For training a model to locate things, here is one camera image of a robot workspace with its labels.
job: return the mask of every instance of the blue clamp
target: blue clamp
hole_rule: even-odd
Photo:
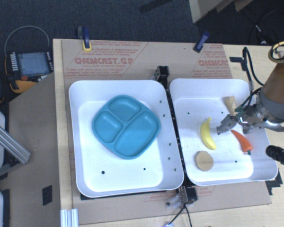
[[[194,46],[194,51],[196,52],[200,52],[203,48],[203,44],[205,43],[205,41],[208,39],[209,37],[209,32],[205,31],[201,37],[201,39],[197,42],[197,44],[195,44]]]
[[[85,26],[82,27],[82,35],[83,35],[83,50],[85,52],[90,52],[91,51],[91,41],[89,40],[89,31]]]

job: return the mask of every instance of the black wire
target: black wire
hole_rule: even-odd
[[[244,47],[244,49],[243,49],[243,60],[244,60],[244,63],[245,63],[245,68],[244,68],[244,70],[246,71],[248,81],[252,81],[252,80],[251,80],[251,76],[250,76],[250,72],[249,72],[248,66],[247,66],[247,56],[246,56],[247,53],[249,53],[249,52],[248,52],[248,49],[247,49],[247,47]]]
[[[193,227],[193,225],[192,225],[192,223],[191,223],[190,215],[189,215],[189,212],[188,212],[188,209],[187,209],[186,204],[184,205],[184,207],[185,207],[185,209],[186,209],[186,211],[187,211],[187,215],[188,215],[190,227]]]
[[[187,214],[188,214],[188,219],[189,219],[189,224],[191,227],[193,227],[192,223],[191,223],[191,219],[190,219],[190,215],[189,215],[189,212],[188,212],[188,209],[187,209],[187,206],[186,206],[186,203],[183,204],[183,207],[182,209],[179,211],[179,213],[168,223],[168,225],[170,225],[172,222],[174,222],[174,220],[180,215],[180,213],[182,213],[182,211],[186,209],[187,211]]]
[[[170,225],[172,222],[174,222],[174,220],[180,215],[180,213],[182,213],[182,211],[184,210],[186,206],[186,203],[184,203],[183,208],[179,211],[179,213],[168,223],[168,225]]]
[[[247,9],[253,16],[256,17],[256,15],[255,15],[248,7],[246,7],[246,9]],[[268,29],[270,29],[270,30],[275,34],[275,36],[276,36],[276,41],[278,41],[277,33],[276,33],[274,30],[272,30],[266,23],[264,23],[263,21],[261,21],[262,19],[264,19],[265,17],[269,16],[270,14],[272,14],[272,13],[275,12],[275,11],[276,11],[276,12],[279,12],[281,15],[284,16],[284,12],[281,11],[281,10],[279,10],[279,9],[272,9],[272,8],[266,9],[266,10],[260,15],[260,17],[253,23],[253,26],[251,27],[251,29],[250,29],[250,31],[249,31],[249,33],[248,33],[248,44],[250,44],[251,33],[253,32],[254,29],[257,28],[256,26],[257,26],[260,22],[262,22]],[[243,11],[242,11],[242,14],[243,14],[244,16],[246,16],[248,20],[252,21]]]
[[[8,45],[9,39],[10,39],[10,38],[12,37],[12,35],[15,34],[17,31],[19,31],[19,30],[21,30],[21,29],[25,29],[25,28],[34,28],[34,29],[40,30],[40,31],[46,36],[46,39],[47,39],[47,47],[50,46],[49,37],[48,37],[47,33],[46,33],[43,29],[41,29],[41,28],[39,28],[39,27],[37,27],[37,26],[34,26],[34,25],[21,26],[21,27],[15,29],[13,32],[11,32],[11,33],[8,35],[8,37],[7,37],[6,41],[5,41],[5,44],[4,44],[4,55],[5,55],[5,56],[7,56],[6,47],[7,47],[7,45]]]
[[[245,99],[245,101],[241,104],[241,106],[243,107],[247,101],[248,101],[247,106],[249,106],[249,105],[250,105],[250,102],[251,102],[251,99],[252,99],[252,96],[254,96],[254,94],[257,94],[257,93],[261,90],[261,88],[262,88],[262,87],[259,87],[257,90],[253,91],[253,92],[248,96],[248,98]]]
[[[250,66],[250,69],[251,69],[251,73],[254,77],[254,79],[257,81],[258,84],[260,84],[261,86],[264,86],[264,84],[262,82],[259,81],[259,79],[256,77],[255,75],[255,72],[254,72],[254,67],[252,65],[252,60],[251,60],[251,56],[250,56],[250,53],[249,53],[249,50],[246,48],[246,53],[247,53],[247,56],[248,56],[248,60],[249,60],[249,66]]]

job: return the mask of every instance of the small screen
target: small screen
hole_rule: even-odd
[[[49,74],[44,52],[18,54],[21,73],[23,76],[36,76]]]

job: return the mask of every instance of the black carpet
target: black carpet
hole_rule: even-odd
[[[284,0],[254,0],[241,12],[232,3],[195,24],[188,0],[0,0],[0,66],[6,39],[22,26],[43,29],[50,47],[53,38],[74,39],[77,26],[86,26],[96,40],[195,43],[208,31],[208,43],[271,44],[284,40]],[[27,28],[16,32],[6,49],[46,46],[41,31]]]
[[[51,40],[75,38],[78,25],[99,40],[194,42],[199,37],[188,0],[0,0],[0,54],[8,35],[27,25],[42,28]],[[41,32],[25,29],[11,37],[7,50],[44,45]]]

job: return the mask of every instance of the banana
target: banana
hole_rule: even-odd
[[[217,146],[212,139],[212,136],[210,135],[209,131],[209,122],[212,119],[209,117],[204,123],[201,125],[201,138],[203,140],[203,143],[209,148],[209,149],[217,149]]]

